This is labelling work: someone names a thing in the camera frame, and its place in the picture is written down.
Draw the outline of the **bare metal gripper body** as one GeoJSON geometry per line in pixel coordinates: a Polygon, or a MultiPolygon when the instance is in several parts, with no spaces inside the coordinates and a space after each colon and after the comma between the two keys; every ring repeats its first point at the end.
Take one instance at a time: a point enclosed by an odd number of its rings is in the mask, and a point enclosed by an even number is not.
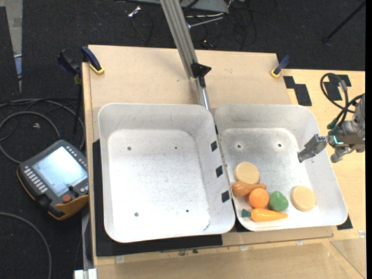
{"type": "Polygon", "coordinates": [[[328,132],[328,143],[334,149],[331,155],[333,163],[340,162],[345,155],[365,151],[363,130],[353,121],[345,121],[328,132]]]}

